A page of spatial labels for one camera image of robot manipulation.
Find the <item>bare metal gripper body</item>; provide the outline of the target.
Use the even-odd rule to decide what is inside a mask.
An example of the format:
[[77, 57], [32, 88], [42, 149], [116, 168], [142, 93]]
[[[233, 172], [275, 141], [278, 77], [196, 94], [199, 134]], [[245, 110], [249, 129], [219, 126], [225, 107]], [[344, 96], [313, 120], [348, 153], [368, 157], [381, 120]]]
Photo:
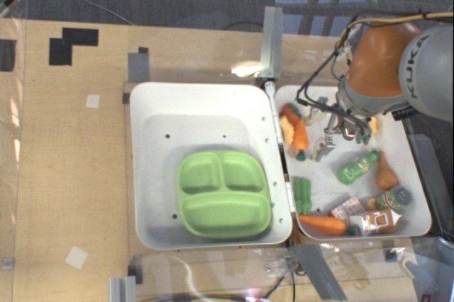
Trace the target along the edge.
[[324, 133], [341, 135], [344, 140], [355, 141], [359, 145], [368, 145], [370, 142], [369, 123], [365, 119], [341, 110], [331, 114]]

